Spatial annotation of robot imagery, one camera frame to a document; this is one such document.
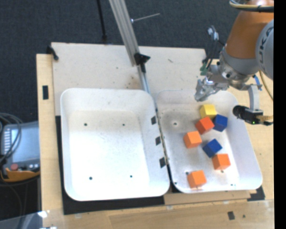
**wooden table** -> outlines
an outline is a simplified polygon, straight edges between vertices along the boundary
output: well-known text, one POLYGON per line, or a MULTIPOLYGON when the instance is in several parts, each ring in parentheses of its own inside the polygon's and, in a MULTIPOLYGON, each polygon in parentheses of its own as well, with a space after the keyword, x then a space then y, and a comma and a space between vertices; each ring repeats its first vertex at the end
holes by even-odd
MULTIPOLYGON (((223 191, 201 194, 164 195, 165 205, 132 208, 121 210, 107 210, 74 215, 63 214, 61 197, 61 181, 59 172, 58 147, 55 116, 58 107, 59 92, 64 87, 87 87, 87 82, 93 82, 92 72, 100 65, 114 65, 112 70, 120 70, 121 74, 127 67, 131 67, 124 46, 52 43, 59 56, 59 61, 53 60, 50 54, 37 54, 38 108, 41 147, 41 207, 48 216, 44 219, 44 226, 58 228, 274 228, 274 142, 273 126, 246 124, 252 146, 263 174, 263 191, 265 200, 247 201, 253 191, 223 191), (87 79, 77 79, 73 75, 62 75, 55 81, 56 64, 63 65, 68 72, 72 67, 86 69, 87 79)), ((195 88, 201 60, 205 57, 203 49, 178 49, 140 47, 141 53, 151 56, 146 64, 147 79, 151 95, 166 88, 180 90, 195 88), (164 83, 159 85, 155 75, 161 71, 164 83)), ((265 79, 268 88, 273 89, 273 82, 265 79)), ((117 88, 140 88, 136 80, 129 80, 128 84, 116 80, 117 88)), ((89 83, 89 87, 98 87, 89 83)), ((249 106, 249 96, 230 88, 239 104, 249 106)), ((273 102, 266 90, 260 93, 260 108, 265 115, 273 114, 273 102)))

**wooden cube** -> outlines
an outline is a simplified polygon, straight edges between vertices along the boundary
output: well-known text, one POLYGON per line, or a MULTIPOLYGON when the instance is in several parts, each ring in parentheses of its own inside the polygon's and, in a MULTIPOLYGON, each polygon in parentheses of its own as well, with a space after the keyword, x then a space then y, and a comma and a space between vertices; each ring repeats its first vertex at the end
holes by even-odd
POLYGON ((183 136, 186 148, 197 147, 202 143, 202 139, 198 131, 188 132, 183 136))
POLYGON ((206 116, 205 118, 200 119, 196 124, 195 127, 199 131, 199 133, 202 135, 204 133, 209 132, 214 127, 213 121, 210 119, 210 117, 206 116))
POLYGON ((204 118, 206 116, 210 117, 211 120, 217 115, 217 111, 215 109, 215 106, 213 104, 204 104, 199 109, 201 118, 204 118))
POLYGON ((193 171, 187 175, 187 181, 190 188, 200 187, 206 183, 206 178, 203 170, 193 171))
POLYGON ((222 132, 228 125, 228 118, 223 115, 216 115, 213 119, 214 130, 222 132))
POLYGON ((214 138, 212 141, 208 142, 202 149, 208 155, 209 158, 212 158, 219 150, 223 147, 219 142, 214 138))
POLYGON ((212 162, 215 170, 224 170, 231 165, 228 154, 217 154, 212 158, 212 162))

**black mat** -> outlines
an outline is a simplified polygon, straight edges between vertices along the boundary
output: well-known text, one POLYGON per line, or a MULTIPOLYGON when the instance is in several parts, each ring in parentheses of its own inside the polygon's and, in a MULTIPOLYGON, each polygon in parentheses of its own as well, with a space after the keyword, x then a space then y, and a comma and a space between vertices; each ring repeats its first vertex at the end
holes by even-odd
POLYGON ((109 210, 109 209, 123 209, 123 208, 139 208, 155 205, 163 205, 164 198, 151 197, 151 198, 131 198, 131 199, 115 199, 115 200, 103 200, 103 201, 76 201, 68 196, 65 191, 63 183, 63 168, 62 168, 62 152, 61 152, 61 117, 55 118, 57 129, 57 144, 59 154, 59 165, 61 173, 61 191, 63 212, 65 215, 84 213, 90 211, 109 210))

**aluminum rail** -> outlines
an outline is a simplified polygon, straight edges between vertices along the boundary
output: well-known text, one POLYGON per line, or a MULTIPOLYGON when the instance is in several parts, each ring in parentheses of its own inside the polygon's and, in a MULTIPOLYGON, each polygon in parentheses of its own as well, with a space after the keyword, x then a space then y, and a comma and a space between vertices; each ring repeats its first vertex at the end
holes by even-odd
MULTIPOLYGON (((125 0, 109 0, 109 3, 113 11, 115 20, 118 24, 118 28, 124 45, 126 47, 131 64, 132 66, 138 65, 134 56, 137 53, 140 53, 140 50, 133 31, 132 21, 129 17, 125 0)), ((142 71, 141 66, 138 66, 138 73, 140 76, 143 90, 150 93, 149 86, 146 80, 146 75, 145 72, 142 71)))

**cable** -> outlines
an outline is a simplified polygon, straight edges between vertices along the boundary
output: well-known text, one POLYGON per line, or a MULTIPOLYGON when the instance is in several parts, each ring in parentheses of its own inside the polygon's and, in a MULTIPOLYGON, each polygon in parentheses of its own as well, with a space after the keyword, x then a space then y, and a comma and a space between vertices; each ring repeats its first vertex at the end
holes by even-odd
POLYGON ((22 123, 22 121, 14 115, 7 114, 7 113, 0 113, 0 122, 2 123, 2 126, 6 124, 16 123, 18 127, 18 132, 16 134, 15 140, 13 140, 9 150, 5 153, 5 155, 0 158, 0 165, 1 165, 6 160, 6 158, 10 157, 13 154, 13 152, 15 152, 15 150, 19 146, 19 143, 21 141, 20 123, 22 123))
POLYGON ((261 91, 262 88, 260 87, 261 83, 259 82, 259 79, 256 75, 252 76, 255 79, 256 85, 258 86, 258 89, 261 91))
POLYGON ((213 40, 213 38, 212 38, 212 36, 210 36, 211 37, 211 41, 209 42, 209 44, 208 44, 208 46, 207 46, 207 56, 202 60, 202 62, 203 63, 208 63, 208 60, 210 59, 210 57, 211 57, 211 54, 212 54, 212 48, 214 47, 214 40, 213 40))
POLYGON ((259 71, 259 74, 260 74, 260 76, 261 76, 261 80, 262 80, 262 82, 263 82, 263 85, 264 85, 266 91, 268 92, 269 96, 271 97, 271 99, 272 99, 272 101, 273 101, 273 96, 272 96, 272 94, 270 93, 270 90, 269 90, 267 84, 265 83, 265 79, 264 79, 264 75, 263 75, 262 71, 259 71))
POLYGON ((217 49, 217 43, 218 43, 218 39, 219 39, 218 33, 217 33, 217 31, 213 25, 211 25, 211 27, 208 29, 208 33, 211 36, 211 40, 212 40, 213 44, 212 44, 211 51, 209 53, 210 56, 207 59, 207 61, 209 61, 209 62, 208 62, 208 65, 206 66, 206 68, 210 67, 210 65, 211 65, 211 63, 215 57, 216 49, 217 49))
POLYGON ((274 6, 269 5, 251 5, 247 4, 250 0, 230 0, 229 4, 239 10, 251 11, 251 12, 274 12, 274 6))
POLYGON ((22 206, 22 201, 21 201, 21 198, 20 198, 19 194, 17 193, 17 191, 10 184, 6 183, 5 181, 2 181, 1 179, 0 179, 0 181, 5 183, 6 187, 11 189, 13 191, 13 193, 16 195, 16 198, 17 198, 18 203, 19 203, 19 211, 20 211, 19 216, 22 216, 23 206, 22 206))
POLYGON ((25 193, 24 193, 24 202, 23 202, 23 210, 22 210, 22 214, 25 215, 25 210, 26 210, 26 205, 27 205, 27 199, 28 199, 28 188, 29 188, 29 184, 26 183, 25 184, 25 193))
POLYGON ((35 176, 35 177, 31 178, 31 179, 22 181, 22 182, 13 182, 13 183, 7 183, 7 184, 1 184, 1 183, 0 183, 0 187, 16 187, 16 186, 25 185, 25 184, 27 184, 27 183, 30 183, 30 182, 32 182, 32 181, 37 180, 39 177, 40 177, 40 175, 35 176))
POLYGON ((218 42, 219 42, 219 44, 221 44, 222 46, 225 46, 225 44, 224 44, 221 40, 218 39, 218 42))

